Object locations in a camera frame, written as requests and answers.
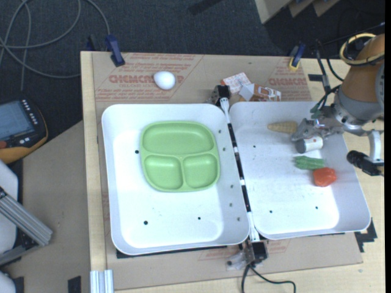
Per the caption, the white egg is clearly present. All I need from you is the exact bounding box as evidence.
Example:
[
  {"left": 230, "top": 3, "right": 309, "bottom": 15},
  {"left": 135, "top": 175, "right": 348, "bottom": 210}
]
[{"left": 153, "top": 71, "right": 177, "bottom": 90}]

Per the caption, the green divided plate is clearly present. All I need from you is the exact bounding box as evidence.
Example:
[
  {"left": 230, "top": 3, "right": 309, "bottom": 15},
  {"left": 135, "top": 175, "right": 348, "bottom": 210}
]
[{"left": 139, "top": 120, "right": 221, "bottom": 193}]

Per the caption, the brown cardboard board red print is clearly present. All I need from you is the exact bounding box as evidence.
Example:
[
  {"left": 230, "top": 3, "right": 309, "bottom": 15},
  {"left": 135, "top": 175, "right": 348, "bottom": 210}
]
[{"left": 91, "top": 52, "right": 364, "bottom": 291}]

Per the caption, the white can with grey lid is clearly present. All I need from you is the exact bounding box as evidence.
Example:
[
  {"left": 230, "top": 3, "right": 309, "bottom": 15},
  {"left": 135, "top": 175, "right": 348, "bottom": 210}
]
[{"left": 294, "top": 135, "right": 324, "bottom": 154}]

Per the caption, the orange and white packet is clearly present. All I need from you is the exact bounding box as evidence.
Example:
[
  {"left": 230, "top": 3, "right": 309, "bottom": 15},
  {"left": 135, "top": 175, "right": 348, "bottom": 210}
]
[{"left": 222, "top": 72, "right": 252, "bottom": 95}]

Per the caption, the orange and white carton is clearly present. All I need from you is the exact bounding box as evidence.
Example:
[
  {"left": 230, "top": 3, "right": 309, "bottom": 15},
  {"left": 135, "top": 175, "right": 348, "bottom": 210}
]
[{"left": 238, "top": 83, "right": 282, "bottom": 103}]

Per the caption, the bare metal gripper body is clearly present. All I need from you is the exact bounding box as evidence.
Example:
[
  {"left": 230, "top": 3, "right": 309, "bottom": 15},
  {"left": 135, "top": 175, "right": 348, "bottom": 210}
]
[{"left": 314, "top": 106, "right": 365, "bottom": 136}]

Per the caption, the white plastic tray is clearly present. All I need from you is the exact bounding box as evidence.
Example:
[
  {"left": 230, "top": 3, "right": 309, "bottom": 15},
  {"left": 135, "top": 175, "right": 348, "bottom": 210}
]
[
  {"left": 101, "top": 103, "right": 251, "bottom": 256},
  {"left": 228, "top": 101, "right": 372, "bottom": 241}
]

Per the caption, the yellow corn cob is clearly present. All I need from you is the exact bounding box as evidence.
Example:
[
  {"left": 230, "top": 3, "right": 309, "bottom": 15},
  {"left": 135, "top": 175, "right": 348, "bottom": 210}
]
[{"left": 267, "top": 120, "right": 298, "bottom": 134}]

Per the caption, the thin black and white rod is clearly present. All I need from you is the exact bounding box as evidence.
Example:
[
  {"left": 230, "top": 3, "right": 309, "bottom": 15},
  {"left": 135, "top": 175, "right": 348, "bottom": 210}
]
[{"left": 219, "top": 97, "right": 261, "bottom": 241}]

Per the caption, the black cylinder on white bracket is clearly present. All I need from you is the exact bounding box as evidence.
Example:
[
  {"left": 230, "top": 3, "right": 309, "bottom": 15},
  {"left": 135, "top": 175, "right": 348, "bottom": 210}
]
[{"left": 346, "top": 129, "right": 385, "bottom": 177}]

